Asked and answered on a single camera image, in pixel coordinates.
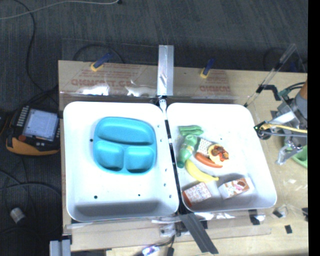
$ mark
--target display screen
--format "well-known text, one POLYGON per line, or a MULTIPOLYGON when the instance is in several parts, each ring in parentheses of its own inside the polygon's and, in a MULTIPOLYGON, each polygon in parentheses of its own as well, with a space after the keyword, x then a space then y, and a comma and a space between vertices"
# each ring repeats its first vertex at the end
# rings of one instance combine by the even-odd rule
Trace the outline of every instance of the display screen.
POLYGON ((31 108, 22 134, 53 142, 58 123, 59 118, 56 113, 31 108))

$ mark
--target blue divided plate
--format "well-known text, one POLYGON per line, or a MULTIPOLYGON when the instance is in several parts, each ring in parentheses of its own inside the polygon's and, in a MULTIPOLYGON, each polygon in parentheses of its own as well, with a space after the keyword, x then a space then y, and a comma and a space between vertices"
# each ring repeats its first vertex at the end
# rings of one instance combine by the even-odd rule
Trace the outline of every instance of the blue divided plate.
POLYGON ((93 157, 104 171, 142 174, 156 162, 157 141, 152 126, 125 117, 105 117, 94 130, 93 157))

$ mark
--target metal bracket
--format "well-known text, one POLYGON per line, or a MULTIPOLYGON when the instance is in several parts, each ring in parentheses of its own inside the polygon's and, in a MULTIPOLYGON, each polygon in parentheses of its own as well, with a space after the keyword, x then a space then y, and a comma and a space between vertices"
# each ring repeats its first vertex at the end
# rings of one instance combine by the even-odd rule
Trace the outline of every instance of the metal bracket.
POLYGON ((71 256, 70 240, 50 241, 49 252, 50 256, 71 256))
POLYGON ((182 214, 179 215, 179 217, 192 235, 194 241, 196 242, 202 253, 209 252, 211 254, 219 254, 205 228, 194 213, 182 214))
POLYGON ((174 94, 174 47, 159 45, 157 95, 173 96, 174 94))

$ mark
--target green toy bottle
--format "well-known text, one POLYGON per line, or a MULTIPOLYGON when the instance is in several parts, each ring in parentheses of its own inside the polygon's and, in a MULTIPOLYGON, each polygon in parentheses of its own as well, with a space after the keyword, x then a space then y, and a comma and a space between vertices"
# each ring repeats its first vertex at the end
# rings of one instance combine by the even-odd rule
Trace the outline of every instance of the green toy bottle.
POLYGON ((197 136, 192 134, 185 136, 184 142, 180 147, 177 157, 176 165, 178 166, 178 168, 183 168, 185 166, 185 162, 191 157, 197 142, 197 136))

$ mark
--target orange device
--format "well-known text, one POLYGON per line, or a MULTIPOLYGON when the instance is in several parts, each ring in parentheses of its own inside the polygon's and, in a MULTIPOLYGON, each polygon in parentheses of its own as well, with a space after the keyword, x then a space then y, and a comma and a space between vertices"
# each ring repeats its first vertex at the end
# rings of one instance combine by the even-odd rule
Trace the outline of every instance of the orange device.
POLYGON ((55 154, 60 150, 58 112, 24 105, 12 116, 6 130, 6 148, 27 156, 55 154))

